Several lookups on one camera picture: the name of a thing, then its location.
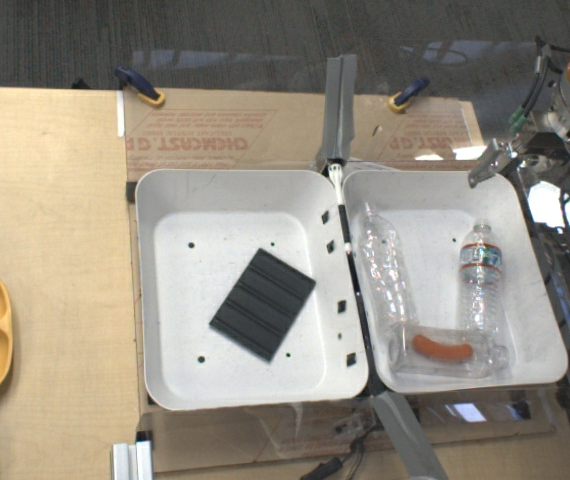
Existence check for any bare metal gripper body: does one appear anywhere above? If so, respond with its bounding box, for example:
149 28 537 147
509 109 570 164

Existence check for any clear plastic bottle with label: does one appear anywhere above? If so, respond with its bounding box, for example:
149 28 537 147
458 222 509 340

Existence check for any white plastic tray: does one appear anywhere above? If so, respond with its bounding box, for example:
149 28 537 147
342 169 570 396
134 168 370 412

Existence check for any orange sausage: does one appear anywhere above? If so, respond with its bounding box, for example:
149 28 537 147
411 334 475 364

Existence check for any black ribbed rectangular pad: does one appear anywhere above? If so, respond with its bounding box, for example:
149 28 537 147
208 247 318 365

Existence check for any brown cardboard board red print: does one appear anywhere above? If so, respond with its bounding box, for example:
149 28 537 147
123 87 557 474

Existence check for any black block with thin wires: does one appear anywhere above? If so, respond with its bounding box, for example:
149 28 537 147
299 456 345 480

